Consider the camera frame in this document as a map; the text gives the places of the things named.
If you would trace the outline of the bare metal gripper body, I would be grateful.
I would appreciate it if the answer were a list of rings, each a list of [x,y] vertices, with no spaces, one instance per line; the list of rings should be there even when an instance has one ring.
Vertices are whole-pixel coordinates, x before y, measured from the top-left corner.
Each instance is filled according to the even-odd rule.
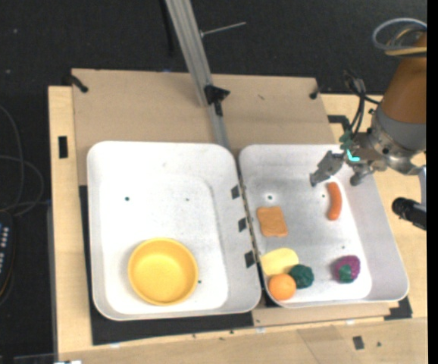
[[[400,174],[419,174],[422,165],[411,160],[419,150],[410,150],[396,143],[381,127],[369,127],[365,132],[350,130],[342,135],[345,161],[355,174],[372,174],[391,168]]]

